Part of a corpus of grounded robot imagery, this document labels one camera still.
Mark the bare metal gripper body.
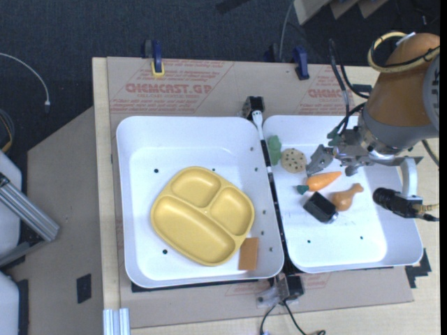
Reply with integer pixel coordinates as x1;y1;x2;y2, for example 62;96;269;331
330;127;397;169

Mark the beige chocolate chip biscuit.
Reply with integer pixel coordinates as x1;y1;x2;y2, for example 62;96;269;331
279;147;308;174

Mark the orange carrot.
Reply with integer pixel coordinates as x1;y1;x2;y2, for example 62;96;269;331
296;170;343;196

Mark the white plastic tray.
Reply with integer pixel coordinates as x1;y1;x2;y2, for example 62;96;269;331
115;115;286;290
261;114;425;275

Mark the black can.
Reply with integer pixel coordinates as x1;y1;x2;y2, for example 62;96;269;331
302;191;339;225

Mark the black cylinder on white bracket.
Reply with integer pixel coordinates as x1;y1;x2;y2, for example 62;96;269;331
368;151;425;220

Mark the thin black and white rod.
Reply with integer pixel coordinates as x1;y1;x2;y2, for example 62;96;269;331
251;110;291;276

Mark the yellow divided plate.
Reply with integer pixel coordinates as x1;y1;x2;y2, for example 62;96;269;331
149;165;256;268

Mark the green broccoli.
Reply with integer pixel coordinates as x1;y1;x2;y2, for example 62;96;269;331
266;135;284;168

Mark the brown cardboard board red print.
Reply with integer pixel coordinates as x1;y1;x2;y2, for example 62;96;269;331
105;56;416;329

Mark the brown chicken drumstick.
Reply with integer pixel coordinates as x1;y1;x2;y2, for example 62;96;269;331
330;182;365;213

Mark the orange bread slice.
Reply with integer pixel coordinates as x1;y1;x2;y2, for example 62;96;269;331
237;236;261;272

